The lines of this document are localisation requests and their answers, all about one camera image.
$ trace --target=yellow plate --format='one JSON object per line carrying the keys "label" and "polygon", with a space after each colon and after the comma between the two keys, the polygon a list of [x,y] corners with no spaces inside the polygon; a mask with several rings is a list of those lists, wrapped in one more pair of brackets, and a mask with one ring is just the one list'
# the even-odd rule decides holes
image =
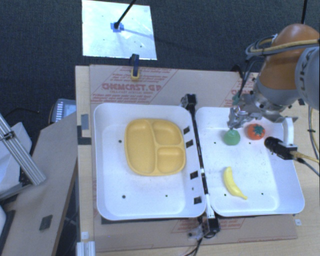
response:
{"label": "yellow plate", "polygon": [[125,129],[125,156],[130,168],[145,176],[172,175],[186,164],[182,133],[173,122],[136,119]]}

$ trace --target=black post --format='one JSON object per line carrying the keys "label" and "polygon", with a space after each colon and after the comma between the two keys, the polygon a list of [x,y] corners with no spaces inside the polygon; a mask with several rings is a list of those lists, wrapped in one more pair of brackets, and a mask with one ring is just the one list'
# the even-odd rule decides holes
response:
{"label": "black post", "polygon": [[122,21],[122,19],[126,16],[126,14],[129,12],[130,8],[135,4],[137,0],[132,0],[131,3],[129,4],[129,6],[127,7],[127,9],[124,11],[124,13],[122,14],[122,16],[120,17],[120,19],[114,23],[114,28],[117,30],[119,28],[120,22]]}

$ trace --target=wooden table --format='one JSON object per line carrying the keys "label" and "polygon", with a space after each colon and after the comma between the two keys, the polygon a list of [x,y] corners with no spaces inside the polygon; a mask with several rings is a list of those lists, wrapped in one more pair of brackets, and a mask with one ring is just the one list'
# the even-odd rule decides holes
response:
{"label": "wooden table", "polygon": [[[83,115],[90,113],[90,69],[88,66],[76,67],[76,101],[77,101],[77,125],[81,127]],[[297,103],[291,109],[285,110],[284,116],[298,116],[294,123],[294,143],[298,145],[298,151],[313,156],[308,129],[308,107],[299,106]],[[316,129],[316,138],[319,141],[319,112],[313,112],[313,126]],[[92,241],[94,237],[93,221],[93,185],[92,185],[92,149],[85,142],[85,138],[91,137],[91,124],[86,129],[78,130],[84,140],[78,146],[79,168],[79,196],[80,196],[80,231],[85,232],[82,242]],[[308,161],[319,170],[319,165]],[[300,220],[301,225],[296,227],[298,239],[247,242],[233,244],[215,244],[200,246],[198,254],[203,255],[319,255],[320,252],[320,197],[319,177],[307,166],[295,163],[296,172],[305,198],[304,210],[294,219]],[[171,247],[158,249],[139,249],[126,251],[99,252],[99,256],[183,256],[190,252],[192,247]]]}

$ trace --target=white tray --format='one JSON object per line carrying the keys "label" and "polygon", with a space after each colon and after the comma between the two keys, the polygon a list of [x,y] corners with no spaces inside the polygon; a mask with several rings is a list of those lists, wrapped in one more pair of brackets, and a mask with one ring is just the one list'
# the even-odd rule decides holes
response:
{"label": "white tray", "polygon": [[[180,106],[104,103],[93,114],[97,180],[97,208],[109,220],[194,218],[206,207],[191,115]],[[184,142],[186,164],[167,176],[142,176],[128,166],[125,129],[133,120],[153,118],[175,123],[181,132],[189,127]],[[190,174],[198,171],[198,177]]]}
{"label": "white tray", "polygon": [[[229,108],[202,107],[196,112],[210,204],[214,211],[225,217],[301,212],[305,200],[293,161],[272,155],[264,146],[264,140],[269,136],[283,140],[282,124],[265,118],[254,120],[250,123],[265,128],[264,138],[251,140],[247,138],[245,128],[240,128],[239,144],[230,146],[223,142],[228,131],[228,116]],[[228,166],[247,200],[227,191],[223,172]]]}

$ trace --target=yellow cable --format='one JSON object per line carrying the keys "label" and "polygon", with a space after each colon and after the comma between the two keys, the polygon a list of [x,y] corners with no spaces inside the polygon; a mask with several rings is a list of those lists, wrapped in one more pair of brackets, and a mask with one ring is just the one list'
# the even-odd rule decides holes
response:
{"label": "yellow cable", "polygon": [[311,157],[311,156],[307,156],[307,155],[302,154],[302,153],[299,153],[299,152],[297,152],[297,151],[292,151],[292,152],[290,152],[290,153],[291,153],[291,155],[293,155],[295,158],[305,158],[305,159],[309,159],[309,160],[314,161],[314,162],[316,162],[316,163],[319,164],[319,160],[316,159],[316,158],[313,158],[313,157]]}
{"label": "yellow cable", "polygon": [[264,52],[267,53],[269,51],[275,51],[275,50],[280,50],[280,49],[284,49],[284,48],[289,48],[289,47],[294,47],[294,46],[302,46],[302,45],[313,45],[313,44],[318,44],[318,39],[312,39],[312,40],[302,40],[302,41],[296,41],[296,42],[288,42],[288,43],[284,43],[284,44],[280,44],[277,46],[271,46],[268,48],[264,48],[264,49],[254,49],[254,47],[252,46],[250,48],[250,52],[251,53],[260,53],[260,52]]}
{"label": "yellow cable", "polygon": [[[312,128],[312,112],[313,112],[313,110],[314,110],[314,109],[311,108],[311,112],[310,112],[310,115],[311,115],[310,128],[311,128],[311,130],[313,130],[313,128]],[[315,146],[316,150],[318,150],[318,152],[320,153],[320,151],[319,151],[319,145],[318,145],[318,143],[317,143],[317,141],[316,141],[316,138],[315,138],[315,133],[312,132],[312,133],[311,133],[311,136],[312,136],[312,140],[313,140],[313,143],[314,143],[314,146]]]}

